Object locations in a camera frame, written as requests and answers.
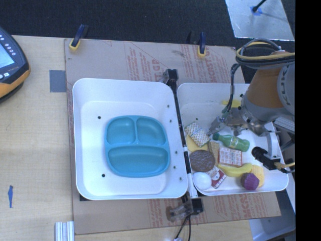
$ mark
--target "black floor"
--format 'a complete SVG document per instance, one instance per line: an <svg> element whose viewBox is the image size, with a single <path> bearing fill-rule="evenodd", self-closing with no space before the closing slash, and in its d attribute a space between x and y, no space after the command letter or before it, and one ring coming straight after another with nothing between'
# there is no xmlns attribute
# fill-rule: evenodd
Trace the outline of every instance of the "black floor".
<svg viewBox="0 0 321 241"><path fill-rule="evenodd" d="M281 1L295 36L295 0ZM0 8L12 35L72 38L86 24L89 39L185 43L194 31L205 32L207 45L249 41L234 37L225 0L0 0ZM294 42L277 44L295 52Z"/></svg>

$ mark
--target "green plastic bottle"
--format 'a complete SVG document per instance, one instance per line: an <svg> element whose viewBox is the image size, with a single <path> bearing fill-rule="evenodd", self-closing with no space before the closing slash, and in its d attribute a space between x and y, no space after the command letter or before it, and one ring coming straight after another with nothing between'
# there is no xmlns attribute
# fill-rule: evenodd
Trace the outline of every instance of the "green plastic bottle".
<svg viewBox="0 0 321 241"><path fill-rule="evenodd" d="M221 141L226 147L231 149L240 150L246 152L250 147L250 142L246 139L241 139L233 135L220 135L218 133L213 134L213 140Z"/></svg>

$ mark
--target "light wood surface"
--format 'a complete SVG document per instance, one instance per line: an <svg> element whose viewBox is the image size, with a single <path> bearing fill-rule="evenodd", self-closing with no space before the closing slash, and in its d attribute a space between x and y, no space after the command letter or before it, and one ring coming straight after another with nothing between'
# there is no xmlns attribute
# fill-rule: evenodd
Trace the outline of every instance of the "light wood surface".
<svg viewBox="0 0 321 241"><path fill-rule="evenodd" d="M66 93L50 92L65 70L64 39L14 36L31 66L23 87L0 103L0 240L55 240L72 221ZM10 208L8 190L13 186ZM177 227L77 235L75 240L174 240ZM180 235L188 238L188 225ZM192 225L191 240L252 240L247 220Z"/></svg>

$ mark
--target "cardboard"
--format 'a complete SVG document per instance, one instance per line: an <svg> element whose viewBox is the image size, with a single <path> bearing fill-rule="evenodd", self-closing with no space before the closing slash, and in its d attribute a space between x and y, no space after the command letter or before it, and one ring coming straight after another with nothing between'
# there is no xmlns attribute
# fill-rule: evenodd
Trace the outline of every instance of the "cardboard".
<svg viewBox="0 0 321 241"><path fill-rule="evenodd" d="M127 41L81 40L76 51L65 40L67 102L70 134L72 199L75 234L112 232L181 225L167 219L166 210L182 204L179 199L89 201L82 198L75 181L72 87L80 78L160 81L166 69L177 69L178 85L185 82L230 83L235 63L231 47L207 46L197 56L197 45ZM244 83L242 72L235 83ZM203 196L204 212L192 224L280 216L275 192Z"/></svg>

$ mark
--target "blue mark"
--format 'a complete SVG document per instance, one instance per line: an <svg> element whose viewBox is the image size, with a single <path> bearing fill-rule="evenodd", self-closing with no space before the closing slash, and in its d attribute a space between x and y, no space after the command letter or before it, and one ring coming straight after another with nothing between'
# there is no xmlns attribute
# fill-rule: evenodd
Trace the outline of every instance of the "blue mark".
<svg viewBox="0 0 321 241"><path fill-rule="evenodd" d="M10 208L12 208L12 197L13 197L13 195L14 195L13 188L14 188L14 187L13 187L12 185L10 185L9 191L8 191Z"/></svg>
<svg viewBox="0 0 321 241"><path fill-rule="evenodd" d="M254 8L254 6L251 6L251 7L250 7L251 12L252 12L253 15L258 15L258 16L260 16L260 15L263 13L263 12L262 12L262 9L261 9L260 7L256 10L256 12L253 11L253 8Z"/></svg>

